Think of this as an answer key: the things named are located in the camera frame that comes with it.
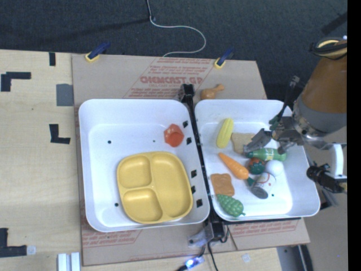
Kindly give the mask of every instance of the wooden table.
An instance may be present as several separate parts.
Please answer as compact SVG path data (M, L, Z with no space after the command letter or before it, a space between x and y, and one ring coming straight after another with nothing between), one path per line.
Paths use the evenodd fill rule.
M56 85L72 84L71 54L0 51L0 73L31 72L0 92L0 228L8 246L36 254L0 259L0 270L56 270L59 253L81 252L80 205L73 106L57 107ZM70 144L51 143L49 125ZM250 262L242 255L248 254ZM280 271L276 248L217 253L219 270ZM176 270L185 258L82 267L82 270ZM209 255L194 270L215 270Z

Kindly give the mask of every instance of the green bottle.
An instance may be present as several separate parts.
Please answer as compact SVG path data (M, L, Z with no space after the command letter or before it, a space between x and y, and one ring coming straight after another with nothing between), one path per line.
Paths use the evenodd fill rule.
M259 150L251 151L246 154L248 158L259 158L261 160L280 160L284 161L286 159L286 153L279 154L278 150L275 148L265 147Z

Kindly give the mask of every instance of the yellow plate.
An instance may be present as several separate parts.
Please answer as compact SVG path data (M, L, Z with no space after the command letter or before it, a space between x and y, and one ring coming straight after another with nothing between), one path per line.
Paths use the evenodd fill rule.
M144 152L124 158L117 168L117 181L124 211L136 222L175 220L192 208L186 170L170 152Z

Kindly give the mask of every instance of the cardboard sheet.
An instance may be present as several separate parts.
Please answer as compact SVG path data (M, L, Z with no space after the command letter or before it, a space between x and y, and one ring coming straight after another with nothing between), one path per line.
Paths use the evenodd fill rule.
M256 62L229 60L222 69L216 69L214 61L101 55L88 63L84 55L72 55L83 265L193 256L200 252L189 248L187 237L198 233L203 224L114 233L100 233L89 226L84 211L78 109L84 101L94 98L172 99L181 84L194 85L195 103L203 89L218 84L224 90L217 93L217 99L266 99ZM214 252L309 242L303 219L231 225L230 231L232 240L216 244Z

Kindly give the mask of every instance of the yellow clamp pad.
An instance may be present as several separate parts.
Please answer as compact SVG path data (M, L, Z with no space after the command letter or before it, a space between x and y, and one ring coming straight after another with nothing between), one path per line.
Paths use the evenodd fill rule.
M91 54L91 52L89 52L88 54L85 55L85 59L86 61L88 61L89 63L95 62L96 60L99 59L99 55L95 56L94 58L90 59L89 58L89 54Z
M216 69L221 69L224 64L226 63L226 61L224 61L221 65L218 65L218 62L221 58L219 57L215 62L214 62L214 66L216 67Z

